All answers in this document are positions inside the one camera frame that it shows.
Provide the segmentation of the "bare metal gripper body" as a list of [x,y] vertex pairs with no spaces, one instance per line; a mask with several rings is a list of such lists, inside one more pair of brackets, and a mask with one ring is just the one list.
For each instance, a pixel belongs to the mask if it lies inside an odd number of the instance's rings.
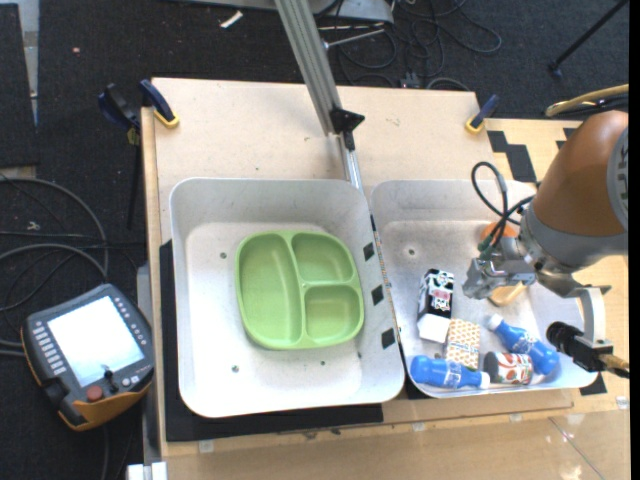
[[490,260],[491,297],[515,297],[532,284],[540,284],[560,297],[574,297],[580,283],[573,273],[536,242],[502,238]]

